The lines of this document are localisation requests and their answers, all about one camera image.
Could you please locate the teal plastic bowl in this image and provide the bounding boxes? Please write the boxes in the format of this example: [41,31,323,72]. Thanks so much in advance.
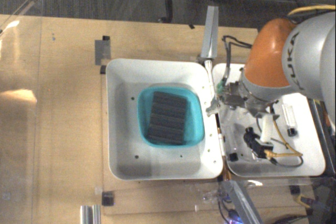
[136,85,205,147]

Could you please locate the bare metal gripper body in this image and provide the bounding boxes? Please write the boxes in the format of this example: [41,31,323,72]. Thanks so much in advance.
[221,81,251,114]

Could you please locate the dark grey ribbed foam block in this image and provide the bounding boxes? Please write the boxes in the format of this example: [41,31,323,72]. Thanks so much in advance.
[145,91,190,146]

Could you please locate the clear plastic bottle black cap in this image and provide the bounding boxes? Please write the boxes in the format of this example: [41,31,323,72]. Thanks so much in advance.
[225,123,239,162]
[281,103,298,137]

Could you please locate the white plastic tray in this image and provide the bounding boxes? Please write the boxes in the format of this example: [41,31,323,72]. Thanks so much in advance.
[212,62,327,179]
[105,58,224,181]

